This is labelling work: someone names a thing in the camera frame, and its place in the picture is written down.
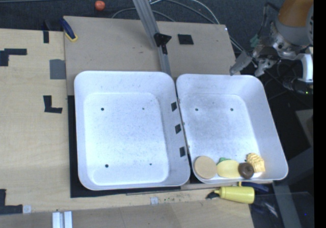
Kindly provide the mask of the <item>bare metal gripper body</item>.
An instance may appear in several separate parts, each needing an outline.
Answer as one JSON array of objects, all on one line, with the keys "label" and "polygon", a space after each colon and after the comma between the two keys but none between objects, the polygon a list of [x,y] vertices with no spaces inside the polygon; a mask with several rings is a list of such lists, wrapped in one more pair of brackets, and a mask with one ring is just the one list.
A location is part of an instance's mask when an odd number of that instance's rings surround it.
[{"label": "bare metal gripper body", "polygon": [[306,47],[306,27],[272,23],[268,35],[260,38],[254,47],[252,56],[257,61],[293,60]]}]

